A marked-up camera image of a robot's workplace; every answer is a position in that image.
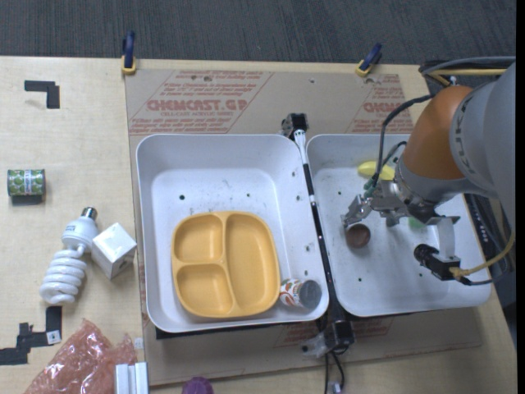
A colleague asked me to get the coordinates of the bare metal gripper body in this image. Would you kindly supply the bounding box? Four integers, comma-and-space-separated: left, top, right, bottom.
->
370, 177, 439, 228

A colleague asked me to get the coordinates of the brown round biscuit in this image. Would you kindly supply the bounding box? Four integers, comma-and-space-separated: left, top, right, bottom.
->
345, 222, 372, 250

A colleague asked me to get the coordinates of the thin black and white rod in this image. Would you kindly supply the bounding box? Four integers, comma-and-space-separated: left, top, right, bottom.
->
293, 129, 342, 316

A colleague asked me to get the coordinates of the yellow banana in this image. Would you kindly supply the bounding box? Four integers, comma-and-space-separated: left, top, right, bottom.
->
357, 160, 396, 181

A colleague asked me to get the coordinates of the white plastic tray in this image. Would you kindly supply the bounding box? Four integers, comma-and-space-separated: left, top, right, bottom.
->
305, 133, 493, 318
135, 133, 331, 334

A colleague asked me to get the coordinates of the orange and white can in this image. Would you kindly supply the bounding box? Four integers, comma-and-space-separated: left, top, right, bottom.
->
279, 277, 324, 309

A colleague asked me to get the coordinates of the yellow divided plate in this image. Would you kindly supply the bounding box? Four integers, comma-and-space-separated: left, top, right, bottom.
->
170, 210, 282, 319

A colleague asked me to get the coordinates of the brown cardboard board red print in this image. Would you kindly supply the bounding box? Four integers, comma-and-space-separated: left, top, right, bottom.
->
123, 58, 483, 387

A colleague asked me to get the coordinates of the purple round object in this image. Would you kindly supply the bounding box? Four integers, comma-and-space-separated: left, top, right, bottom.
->
181, 376, 216, 394

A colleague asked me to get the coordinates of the white cube box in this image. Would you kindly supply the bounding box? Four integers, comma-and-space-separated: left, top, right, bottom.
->
90, 222, 138, 281

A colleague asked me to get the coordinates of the white spiral light bulb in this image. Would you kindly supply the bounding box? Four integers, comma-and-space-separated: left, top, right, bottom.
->
39, 206, 101, 305

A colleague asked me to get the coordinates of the pink bubble wrap bag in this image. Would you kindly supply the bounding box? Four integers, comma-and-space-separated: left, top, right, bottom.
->
23, 318, 139, 394

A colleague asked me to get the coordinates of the green and white can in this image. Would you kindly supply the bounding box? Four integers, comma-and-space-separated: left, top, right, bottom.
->
6, 167, 47, 198

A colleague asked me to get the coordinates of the black cylinder on white bracket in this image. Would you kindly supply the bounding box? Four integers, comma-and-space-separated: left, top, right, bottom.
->
413, 215, 463, 282

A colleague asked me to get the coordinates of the black block with thin wires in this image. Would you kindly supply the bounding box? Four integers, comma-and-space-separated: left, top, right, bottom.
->
322, 320, 356, 350
281, 112, 310, 137

